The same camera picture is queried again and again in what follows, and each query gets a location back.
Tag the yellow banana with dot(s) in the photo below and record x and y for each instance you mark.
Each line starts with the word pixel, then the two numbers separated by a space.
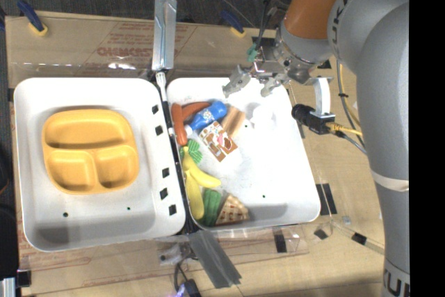
pixel 194 184

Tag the black cylinder on white bracket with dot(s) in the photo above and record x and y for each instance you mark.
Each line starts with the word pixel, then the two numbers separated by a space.
pixel 321 104

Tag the white plastic tray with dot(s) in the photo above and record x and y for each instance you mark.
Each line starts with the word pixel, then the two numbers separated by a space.
pixel 104 226
pixel 274 163

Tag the yellow divided plate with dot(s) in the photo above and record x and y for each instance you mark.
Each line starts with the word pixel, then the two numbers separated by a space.
pixel 87 128

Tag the red sausage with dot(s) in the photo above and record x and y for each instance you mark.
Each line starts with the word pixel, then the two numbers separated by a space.
pixel 195 108
pixel 178 125

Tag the brown bread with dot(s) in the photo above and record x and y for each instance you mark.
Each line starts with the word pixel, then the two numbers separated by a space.
pixel 234 120

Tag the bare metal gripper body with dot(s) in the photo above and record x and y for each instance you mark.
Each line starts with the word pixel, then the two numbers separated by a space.
pixel 283 64

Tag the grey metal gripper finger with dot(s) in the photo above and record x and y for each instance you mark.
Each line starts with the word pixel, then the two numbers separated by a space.
pixel 270 86
pixel 237 81

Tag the green ribbed vegetable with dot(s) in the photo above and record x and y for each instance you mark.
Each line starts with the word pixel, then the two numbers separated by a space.
pixel 211 207

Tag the blue bottle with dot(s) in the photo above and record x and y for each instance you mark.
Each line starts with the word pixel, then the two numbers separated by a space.
pixel 208 114

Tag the brown cardboard board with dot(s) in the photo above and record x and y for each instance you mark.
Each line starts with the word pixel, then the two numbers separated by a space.
pixel 87 41

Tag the black block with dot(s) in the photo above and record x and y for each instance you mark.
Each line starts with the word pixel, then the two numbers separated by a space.
pixel 192 288

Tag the pizza slice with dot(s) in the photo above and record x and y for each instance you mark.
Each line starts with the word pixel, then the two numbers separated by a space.
pixel 231 212

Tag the green and white leaf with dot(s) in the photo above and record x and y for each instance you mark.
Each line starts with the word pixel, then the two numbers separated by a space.
pixel 194 149

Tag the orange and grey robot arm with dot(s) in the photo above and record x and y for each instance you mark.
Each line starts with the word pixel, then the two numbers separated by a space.
pixel 375 45

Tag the white and brown carton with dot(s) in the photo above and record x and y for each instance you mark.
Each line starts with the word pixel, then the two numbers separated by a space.
pixel 217 140

